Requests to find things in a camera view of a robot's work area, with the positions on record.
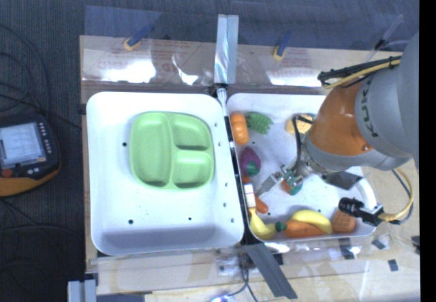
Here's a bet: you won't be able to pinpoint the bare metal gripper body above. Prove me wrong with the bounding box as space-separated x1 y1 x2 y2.
279 152 325 181

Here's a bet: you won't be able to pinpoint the small white and red packet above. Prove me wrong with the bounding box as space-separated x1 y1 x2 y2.
243 183 258 209

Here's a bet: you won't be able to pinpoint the orange and green toy vegetable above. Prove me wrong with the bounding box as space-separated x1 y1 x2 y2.
281 178 305 196

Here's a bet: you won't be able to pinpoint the orange toy sausage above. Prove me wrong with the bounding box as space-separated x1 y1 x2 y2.
241 175 270 215

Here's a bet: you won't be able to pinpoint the purple toy grapes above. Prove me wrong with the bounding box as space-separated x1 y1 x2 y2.
240 147 262 177

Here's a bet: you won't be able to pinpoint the white plastic tray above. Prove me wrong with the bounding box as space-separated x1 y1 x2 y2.
226 92 379 243
85 91 245 256

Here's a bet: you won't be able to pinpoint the yellow banana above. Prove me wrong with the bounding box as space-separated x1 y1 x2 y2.
248 208 278 241
288 209 333 235

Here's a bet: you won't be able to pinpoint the yellow toy biscuit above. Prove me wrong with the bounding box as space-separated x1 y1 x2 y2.
285 113 316 136

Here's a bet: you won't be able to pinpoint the orange carrot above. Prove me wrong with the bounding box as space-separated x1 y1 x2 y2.
275 220 326 239

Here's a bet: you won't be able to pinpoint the green toy lettuce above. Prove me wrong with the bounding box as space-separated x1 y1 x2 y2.
245 112 275 135

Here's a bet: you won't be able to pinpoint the orange toy bread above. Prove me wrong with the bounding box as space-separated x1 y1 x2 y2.
230 112 251 146

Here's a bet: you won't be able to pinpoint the orange toy waffle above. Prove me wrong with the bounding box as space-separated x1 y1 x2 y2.
330 209 357 235

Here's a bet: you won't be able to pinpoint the green divided plate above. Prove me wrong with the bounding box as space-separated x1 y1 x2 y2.
129 111 216 190

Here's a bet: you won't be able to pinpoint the brown cardboard board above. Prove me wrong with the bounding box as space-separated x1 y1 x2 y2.
78 34 420 296

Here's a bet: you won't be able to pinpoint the black cylinder on white bracket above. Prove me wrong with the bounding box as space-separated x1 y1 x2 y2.
338 176 385 227

